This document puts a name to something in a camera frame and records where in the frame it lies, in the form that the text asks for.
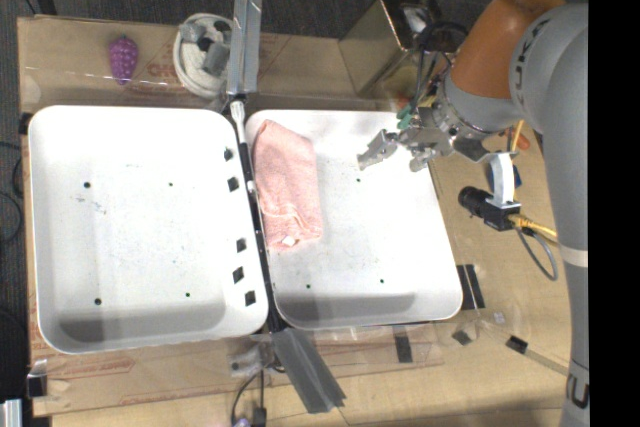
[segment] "white band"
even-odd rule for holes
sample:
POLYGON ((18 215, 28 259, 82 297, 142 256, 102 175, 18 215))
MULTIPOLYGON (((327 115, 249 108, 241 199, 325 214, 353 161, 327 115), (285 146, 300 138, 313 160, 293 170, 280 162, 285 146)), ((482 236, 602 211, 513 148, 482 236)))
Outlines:
POLYGON ((589 268, 589 251, 560 246, 560 254, 564 261, 571 265, 589 268))

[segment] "pink towel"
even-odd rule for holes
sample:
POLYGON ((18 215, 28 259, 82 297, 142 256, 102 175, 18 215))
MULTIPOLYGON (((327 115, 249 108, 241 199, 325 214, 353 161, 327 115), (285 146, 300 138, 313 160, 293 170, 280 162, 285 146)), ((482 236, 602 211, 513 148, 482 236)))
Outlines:
POLYGON ((322 213, 311 141, 266 120, 253 143, 253 167, 269 250, 284 251, 320 238, 322 213))

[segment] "pink cloth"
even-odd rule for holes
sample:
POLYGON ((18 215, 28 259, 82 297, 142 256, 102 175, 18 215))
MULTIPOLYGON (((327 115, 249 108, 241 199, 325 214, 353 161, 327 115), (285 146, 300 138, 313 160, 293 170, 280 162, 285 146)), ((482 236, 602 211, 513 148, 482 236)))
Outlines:
POLYGON ((253 143, 253 168, 269 250, 285 251, 320 238, 322 212, 311 141, 266 120, 253 143))

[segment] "cardboard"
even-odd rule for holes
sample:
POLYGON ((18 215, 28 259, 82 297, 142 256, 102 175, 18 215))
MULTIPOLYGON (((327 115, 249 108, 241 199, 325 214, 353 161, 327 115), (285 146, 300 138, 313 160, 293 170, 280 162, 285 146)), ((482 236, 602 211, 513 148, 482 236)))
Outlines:
MULTIPOLYGON (((46 16, 19 19, 21 112, 33 114, 54 104, 201 107, 200 99, 187 94, 171 70, 168 48, 176 31, 177 28, 171 26, 46 16), (139 61, 142 64, 136 72, 140 89, 135 91, 123 90, 108 73, 104 46, 123 32, 135 38, 143 49, 139 61)), ((248 114, 264 108, 394 108, 393 103, 357 97, 338 42, 329 38, 263 34, 258 86, 260 94, 250 99, 248 114)), ((524 134, 534 141, 528 127, 524 134)), ((505 144, 500 137, 488 141, 488 145, 496 148, 505 144)), ((37 327, 28 157, 28 146, 23 140, 31 363, 32 366, 41 363, 46 368, 47 386, 45 395, 34 399, 35 416, 120 409, 119 406, 139 408, 154 403, 159 404, 157 411, 163 411, 161 405, 169 400, 182 403, 206 397, 206 402, 211 396, 227 397, 215 401, 228 409, 228 397, 242 382, 231 377, 228 357, 250 347, 254 342, 249 338, 83 356, 58 353, 42 339, 37 327)), ((529 150, 521 152, 515 162, 523 179, 523 186, 518 189, 523 213, 553 226, 544 162, 537 145, 532 144, 529 150)), ((345 386, 349 423, 417 418, 425 411, 426 414, 429 411, 446 414, 469 405, 477 410, 512 404, 515 393, 526 394, 527 390, 532 391, 534 404, 558 407, 561 403, 564 382, 561 374, 568 366, 570 349, 564 278, 561 275, 557 283, 546 280, 515 233, 495 232, 480 219, 471 218, 457 204, 462 187, 474 185, 487 189, 484 171, 482 166, 453 155, 433 162, 429 171, 422 172, 432 173, 456 263, 474 265, 485 308, 462 311, 447 322, 407 326, 414 357, 410 364, 398 361, 392 327, 317 335, 319 351, 345 386), (453 336, 460 331, 468 337, 469 345, 462 345, 453 336), (533 357, 506 348, 505 342, 512 335, 529 342, 529 356, 538 356, 535 361, 533 357), (512 391, 505 389, 495 376, 496 368, 505 358, 508 364, 511 359, 514 362, 513 368, 505 370, 512 391), (527 375, 518 375, 521 366, 527 368, 527 375), (384 378, 378 376, 382 372, 385 372, 384 378), (443 383, 452 379, 451 394, 445 392, 445 384, 439 385, 441 391, 433 396, 422 393, 420 383, 430 376, 443 383), (463 385, 464 379, 471 379, 470 376, 476 383, 474 386, 484 382, 484 378, 490 381, 477 400, 470 399, 476 390, 463 385), (398 404, 379 400, 380 394, 386 394, 393 401, 393 397, 399 397, 398 393, 407 397, 398 398, 398 404)), ((402 212, 390 212, 389 220, 401 223, 402 212)), ((538 254, 543 255, 540 248, 538 250, 538 254)), ((293 393, 285 375, 274 373, 269 380, 270 386, 289 390, 278 393, 293 393)), ((295 414, 300 419, 303 410, 299 401, 290 400, 296 404, 295 414)), ((145 418, 153 417, 152 409, 137 410, 150 415, 145 418)), ((149 422, 149 425, 161 425, 149 422)), ((322 425, 313 421, 308 424, 322 425)), ((283 420, 281 425, 293 424, 283 420)))

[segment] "purple grapes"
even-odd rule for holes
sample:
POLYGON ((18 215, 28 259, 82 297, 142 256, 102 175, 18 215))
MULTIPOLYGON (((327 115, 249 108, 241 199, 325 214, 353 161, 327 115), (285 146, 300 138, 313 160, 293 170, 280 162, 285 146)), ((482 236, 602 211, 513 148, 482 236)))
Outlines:
POLYGON ((133 77, 138 64, 138 45, 132 39, 122 36, 109 44, 111 74, 121 86, 133 77))

